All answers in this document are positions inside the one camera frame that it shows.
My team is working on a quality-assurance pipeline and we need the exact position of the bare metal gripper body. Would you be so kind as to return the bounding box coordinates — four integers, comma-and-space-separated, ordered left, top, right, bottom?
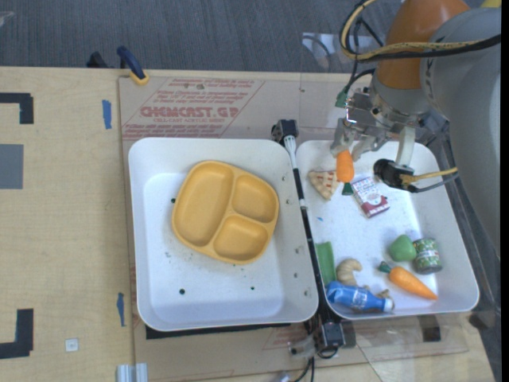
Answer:
344, 88, 425, 144

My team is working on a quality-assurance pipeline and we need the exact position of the orange toy carrot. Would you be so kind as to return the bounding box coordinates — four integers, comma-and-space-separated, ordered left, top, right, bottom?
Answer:
377, 260, 440, 302
335, 148, 356, 197

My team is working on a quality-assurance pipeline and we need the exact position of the toy pizza slice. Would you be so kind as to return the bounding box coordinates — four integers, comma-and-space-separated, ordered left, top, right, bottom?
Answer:
306, 169, 341, 202

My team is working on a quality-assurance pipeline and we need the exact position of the red and white carton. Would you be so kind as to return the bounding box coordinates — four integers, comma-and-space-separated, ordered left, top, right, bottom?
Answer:
350, 176, 391, 220

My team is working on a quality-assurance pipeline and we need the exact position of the white plastic tray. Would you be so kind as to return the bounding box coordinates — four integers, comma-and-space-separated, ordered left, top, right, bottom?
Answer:
295, 138, 481, 321
127, 136, 321, 333

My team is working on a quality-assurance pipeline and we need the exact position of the thin black and white rod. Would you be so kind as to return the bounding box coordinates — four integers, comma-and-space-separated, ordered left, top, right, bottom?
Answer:
283, 134, 324, 322

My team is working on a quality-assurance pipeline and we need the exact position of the green toy pepper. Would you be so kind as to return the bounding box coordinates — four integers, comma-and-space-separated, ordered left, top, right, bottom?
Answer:
387, 234, 418, 263

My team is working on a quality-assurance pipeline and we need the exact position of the green toy pea pod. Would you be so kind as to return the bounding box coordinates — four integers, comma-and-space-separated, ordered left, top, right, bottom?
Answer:
314, 241, 337, 288

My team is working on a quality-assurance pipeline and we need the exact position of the tan toy croissant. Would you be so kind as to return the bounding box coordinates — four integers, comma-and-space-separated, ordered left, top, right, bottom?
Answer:
335, 257, 364, 287

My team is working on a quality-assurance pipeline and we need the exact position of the small green can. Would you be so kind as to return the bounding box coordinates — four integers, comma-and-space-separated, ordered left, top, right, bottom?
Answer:
411, 237, 444, 275

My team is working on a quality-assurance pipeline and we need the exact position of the brown cardboard board, red print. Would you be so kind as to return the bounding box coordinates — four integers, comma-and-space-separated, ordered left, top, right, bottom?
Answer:
118, 69, 478, 382

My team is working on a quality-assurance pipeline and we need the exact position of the yellow divided plate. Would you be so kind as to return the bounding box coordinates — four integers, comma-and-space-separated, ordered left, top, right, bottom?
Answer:
170, 159, 281, 266

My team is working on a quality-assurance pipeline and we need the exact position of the blue plastic bottle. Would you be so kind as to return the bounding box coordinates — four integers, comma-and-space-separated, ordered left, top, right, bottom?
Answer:
324, 280, 396, 315

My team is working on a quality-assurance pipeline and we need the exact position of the black cylinder on white bracket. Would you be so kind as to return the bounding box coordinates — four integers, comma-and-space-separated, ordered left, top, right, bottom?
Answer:
372, 127, 417, 191

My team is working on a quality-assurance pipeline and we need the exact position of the black block with thin wires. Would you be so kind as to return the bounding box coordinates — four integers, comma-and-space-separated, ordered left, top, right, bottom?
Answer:
319, 320, 346, 350
270, 119, 300, 143

